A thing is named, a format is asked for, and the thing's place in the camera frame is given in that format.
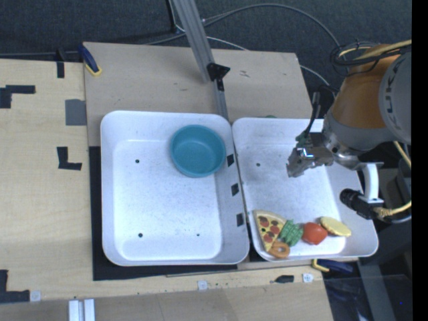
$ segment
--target white tray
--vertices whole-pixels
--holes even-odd
[[[214,175],[180,173],[169,140],[217,132],[229,157]],[[214,114],[111,112],[101,123],[102,246],[118,265],[234,264],[249,251],[231,126]]]
[[[331,167],[308,169],[297,178],[289,178],[288,157],[295,138],[308,125],[308,119],[242,118],[233,123],[233,139],[245,197],[251,236],[256,251],[268,261],[314,258],[366,257],[378,247],[372,221],[363,219],[340,202],[345,188],[361,190],[355,171],[335,163]],[[315,120],[312,131],[322,129]],[[337,218],[348,225],[348,238],[328,236],[319,245],[299,241],[291,247],[287,259],[278,259],[264,251],[253,218],[254,209],[266,209],[294,223],[317,222],[322,216]]]

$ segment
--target pizza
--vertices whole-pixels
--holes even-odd
[[[263,247],[269,252],[287,220],[281,215],[261,209],[253,211],[253,215]]]

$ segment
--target blue bowl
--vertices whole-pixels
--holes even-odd
[[[176,131],[170,151],[176,168],[189,177],[215,173],[226,158],[225,143],[220,136],[201,125],[188,125]]]

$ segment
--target wooden table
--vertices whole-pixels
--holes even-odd
[[[87,44],[87,46],[96,54],[98,49],[107,45],[96,47]],[[129,53],[136,50],[128,46],[120,47]],[[131,105],[116,99],[117,109],[127,109],[129,106],[132,107],[130,109],[140,108],[132,102],[140,97],[144,103],[147,100],[152,102],[150,108],[146,104],[145,110],[159,110],[162,105],[155,102],[150,87],[159,92],[159,87],[170,85],[171,88],[178,86],[176,93],[181,94],[179,101],[184,105],[181,105],[179,110],[215,112],[213,101],[195,105],[192,100],[186,102],[183,100],[183,96],[193,94],[193,89],[198,90],[198,87],[203,86],[199,81],[197,66],[193,62],[190,49],[140,47],[139,50],[152,56],[144,58],[141,53],[136,56],[142,63],[138,70],[146,73],[146,76],[140,77],[140,80],[144,81],[142,85],[145,92],[140,92],[137,96],[129,94],[128,97],[134,96],[130,99]],[[232,67],[229,81],[225,78],[227,105],[232,118],[264,114],[309,117],[310,102],[294,54],[225,50],[214,50],[213,53],[220,64]],[[120,82],[108,81],[117,76],[117,73],[120,74],[120,70],[114,75],[112,72],[109,73],[108,61],[111,60],[113,59],[106,56],[100,64],[105,67],[103,84],[120,85]],[[170,70],[171,73],[165,76],[168,77],[167,80],[160,80],[160,76],[154,74],[157,68],[163,68],[162,63],[165,64],[166,72]],[[272,70],[266,71],[264,69],[266,66],[270,66]],[[230,315],[235,317],[230,320],[248,320],[247,316],[256,310],[261,313],[260,308],[256,308],[248,301],[263,296],[265,300],[267,299],[264,303],[270,306],[268,312],[270,316],[277,315],[286,306],[295,313],[313,314],[317,320],[331,320],[322,275],[308,265],[302,266],[307,263],[293,263],[286,268],[283,265],[264,262],[243,262],[238,270],[232,272],[155,276],[122,281],[92,280],[88,145],[99,144],[97,122],[100,121],[101,115],[111,110],[112,105],[96,100],[96,94],[88,95],[88,85],[95,82],[95,78],[88,78],[84,70],[82,64],[66,62],[65,76],[59,78],[55,62],[0,60],[0,88],[6,85],[36,87],[35,94],[13,94],[11,108],[0,109],[0,270],[9,270],[8,291],[40,291],[43,301],[41,304],[1,306],[0,320],[2,312],[8,315],[8,320],[25,313],[31,313],[35,317],[38,315],[37,310],[50,308],[49,305],[57,306],[59,313],[57,315],[62,315],[66,305],[60,300],[86,298],[99,298],[97,313],[98,311],[106,313],[107,310],[115,310],[116,313],[123,310],[125,313],[126,308],[113,306],[123,308],[124,303],[132,304],[135,300],[131,297],[121,300],[119,296],[143,298],[138,300],[141,303],[156,298],[157,312],[159,310],[161,313],[164,312],[163,320],[172,320],[172,316],[171,318],[165,316],[167,309],[178,301],[187,301],[186,303],[191,306],[191,301],[195,301],[192,294],[199,296],[197,282],[200,280],[207,282],[208,292],[212,294],[207,303],[213,300],[224,303],[228,306]],[[131,81],[132,85],[136,84],[135,80]],[[264,82],[269,82],[269,86],[264,86]],[[290,84],[293,85],[293,90],[287,90]],[[267,101],[272,96],[279,100],[270,100],[271,108],[268,108]],[[66,125],[65,101],[72,99],[87,102],[88,127]],[[177,104],[171,99],[161,100],[167,106],[163,108],[165,111],[172,109],[177,111]],[[58,168],[59,146],[68,147],[68,160],[72,163],[82,163],[81,170]],[[312,274],[314,282],[302,283],[303,273]],[[292,285],[271,283],[284,274],[294,275],[295,283]],[[296,303],[292,294],[310,298],[316,308],[306,308]],[[167,308],[163,304],[165,301],[169,301],[170,307]],[[190,320],[189,316],[183,317],[184,319]],[[108,313],[103,320],[110,320]]]

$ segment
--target red toy tomato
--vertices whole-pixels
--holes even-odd
[[[312,245],[318,245],[321,241],[326,239],[327,235],[327,230],[317,223],[308,222],[303,226],[302,240]]]

